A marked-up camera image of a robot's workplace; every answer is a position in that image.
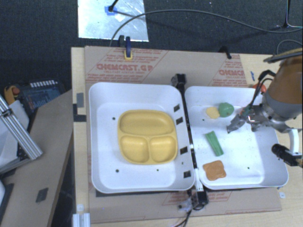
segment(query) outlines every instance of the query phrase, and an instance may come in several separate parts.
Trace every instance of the yellow plate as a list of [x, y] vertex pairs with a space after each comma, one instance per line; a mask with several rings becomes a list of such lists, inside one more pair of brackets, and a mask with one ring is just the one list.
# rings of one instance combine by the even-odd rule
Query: yellow plate
[[168, 163], [178, 152], [175, 124], [162, 111], [126, 111], [118, 121], [118, 140], [121, 154], [134, 164]]

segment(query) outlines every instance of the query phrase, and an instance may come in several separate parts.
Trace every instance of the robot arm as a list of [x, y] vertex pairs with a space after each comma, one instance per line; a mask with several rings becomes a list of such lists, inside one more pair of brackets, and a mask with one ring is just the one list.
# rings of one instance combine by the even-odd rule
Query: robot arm
[[[302, 167], [302, 154], [298, 153], [298, 131], [302, 129], [290, 128], [285, 123], [302, 113], [302, 49], [299, 53], [301, 55], [298, 55], [298, 50], [295, 53], [290, 51], [265, 60], [272, 62], [281, 60], [284, 56], [287, 58], [281, 62], [276, 74], [267, 70], [260, 75], [259, 86], [256, 88], [251, 103], [235, 116], [231, 124], [227, 126], [227, 132], [230, 133], [243, 124], [249, 123], [252, 131], [257, 131], [261, 126], [270, 126], [281, 133], [288, 133], [290, 148], [275, 144], [272, 151], [290, 166]], [[253, 105], [263, 84], [261, 81], [268, 74], [274, 78], [263, 95], [262, 103]]]

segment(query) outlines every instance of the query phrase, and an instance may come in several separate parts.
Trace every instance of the metal sheet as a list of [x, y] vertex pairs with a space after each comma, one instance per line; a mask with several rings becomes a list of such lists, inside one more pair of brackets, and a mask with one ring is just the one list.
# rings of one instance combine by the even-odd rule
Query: metal sheet
[[[129, 16], [121, 14], [108, 15], [105, 7], [114, 0], [78, 0], [78, 24], [80, 38], [111, 39], [114, 32]], [[115, 10], [136, 16], [144, 13], [143, 0], [119, 0]], [[148, 42], [145, 16], [133, 20], [116, 35], [130, 36], [132, 41]]]

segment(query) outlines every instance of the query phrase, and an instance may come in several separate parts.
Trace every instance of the black cable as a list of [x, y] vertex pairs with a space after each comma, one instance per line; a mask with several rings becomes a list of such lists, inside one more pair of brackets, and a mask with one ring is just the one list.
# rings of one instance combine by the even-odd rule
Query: black cable
[[187, 224], [187, 222], [188, 222], [188, 219], [189, 219], [189, 216], [190, 216], [190, 214], [191, 214], [191, 211], [192, 211], [192, 210], [190, 210], [190, 211], [187, 213], [187, 216], [186, 216], [185, 220], [183, 220], [180, 224], [175, 225], [174, 227], [179, 227], [179, 226], [181, 226], [181, 225], [183, 225], [182, 227], [185, 227], [186, 224]]
[[139, 18], [139, 17], [142, 17], [142, 16], [145, 16], [145, 15], [148, 15], [148, 14], [168, 13], [168, 12], [192, 12], [192, 13], [208, 14], [208, 15], [211, 15], [211, 16], [224, 18], [224, 19], [226, 19], [226, 20], [232, 21], [232, 22], [234, 22], [234, 23], [237, 23], [237, 24], [240, 24], [240, 25], [243, 25], [243, 26], [252, 28], [252, 29], [256, 29], [256, 30], [259, 30], [259, 31], [267, 32], [267, 33], [274, 33], [274, 34], [286, 34], [286, 33], [293, 33], [293, 32], [297, 32], [297, 31], [302, 30], [302, 28], [299, 28], [299, 29], [295, 29], [295, 30], [291, 30], [291, 31], [272, 31], [272, 30], [266, 30], [266, 29], [258, 28], [258, 27], [252, 26], [252, 25], [248, 25], [248, 24], [246, 24], [246, 23], [240, 22], [240, 21], [235, 20], [235, 19], [233, 19], [233, 18], [229, 18], [229, 17], [223, 16], [223, 15], [219, 15], [219, 14], [215, 14], [215, 13], [211, 13], [211, 12], [206, 12], [206, 11], [201, 11], [201, 10], [194, 10], [194, 9], [166, 9], [166, 10], [150, 11], [150, 12], [142, 13], [142, 14], [139, 14], [139, 15], [137, 15], [137, 16], [134, 16], [134, 17], [130, 18], [129, 20], [127, 20], [126, 22], [124, 22], [124, 23], [115, 31], [113, 37], [112, 37], [111, 40], [110, 40], [109, 46], [112, 45], [112, 42], [113, 42], [113, 40], [114, 40], [114, 37], [115, 37], [116, 34], [119, 32], [119, 30], [120, 30], [121, 28], [123, 28], [125, 25], [127, 25], [129, 22], [133, 21], [134, 19]]
[[260, 83], [260, 80], [259, 80], [258, 85], [257, 85], [256, 90], [255, 90], [255, 93], [254, 93], [254, 96], [253, 96], [253, 98], [252, 98], [252, 101], [251, 101], [250, 104], [249, 104], [250, 109], [251, 109], [251, 107], [252, 107], [252, 105], [253, 105], [253, 103], [254, 103], [254, 101], [255, 101], [257, 95], [259, 94], [259, 92], [260, 92], [260, 90], [261, 90], [261, 88], [262, 88], [264, 82], [267, 81], [267, 80], [272, 81], [272, 78], [266, 78], [266, 79], [264, 79], [261, 83]]
[[195, 206], [194, 208], [193, 208], [193, 210], [195, 210], [195, 211], [200, 211], [200, 210], [202, 210], [204, 208], [204, 205], [203, 204], [198, 204], [197, 206]]
[[299, 44], [300, 46], [303, 46], [303, 44], [302, 44], [301, 42], [296, 41], [296, 40], [282, 40], [282, 41], [277, 45], [277, 47], [276, 47], [276, 54], [277, 54], [277, 55], [279, 54], [279, 47], [280, 47], [280, 45], [281, 45], [282, 43], [284, 43], [284, 42], [294, 42], [294, 43]]

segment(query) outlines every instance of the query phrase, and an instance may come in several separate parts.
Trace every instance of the green sponge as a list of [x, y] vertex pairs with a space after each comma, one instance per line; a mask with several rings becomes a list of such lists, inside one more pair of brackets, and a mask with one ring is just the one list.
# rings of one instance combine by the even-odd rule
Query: green sponge
[[216, 156], [219, 157], [219, 156], [223, 155], [223, 150], [220, 146], [220, 143], [218, 141], [218, 138], [217, 138], [215, 132], [211, 131], [210, 133], [206, 134], [206, 138], [207, 138], [208, 142], [210, 143], [211, 147], [213, 148]]
[[234, 111], [234, 108], [229, 103], [220, 103], [219, 104], [219, 114], [222, 118], [230, 116]]

